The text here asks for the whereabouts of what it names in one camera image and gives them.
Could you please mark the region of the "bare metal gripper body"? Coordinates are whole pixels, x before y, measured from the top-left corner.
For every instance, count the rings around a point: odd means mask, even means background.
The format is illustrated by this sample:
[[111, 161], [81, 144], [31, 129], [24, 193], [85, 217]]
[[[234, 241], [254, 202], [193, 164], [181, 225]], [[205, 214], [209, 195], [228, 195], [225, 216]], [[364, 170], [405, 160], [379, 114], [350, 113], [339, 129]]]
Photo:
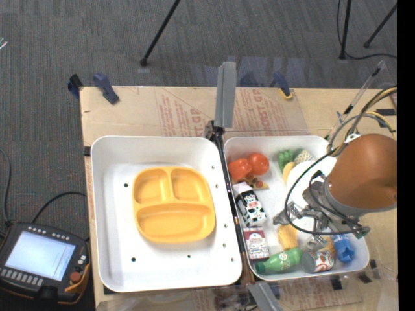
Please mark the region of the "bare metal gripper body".
[[306, 215], [314, 218], [313, 231], [331, 234], [361, 234], [359, 211], [340, 203], [328, 182], [314, 181], [303, 192]]

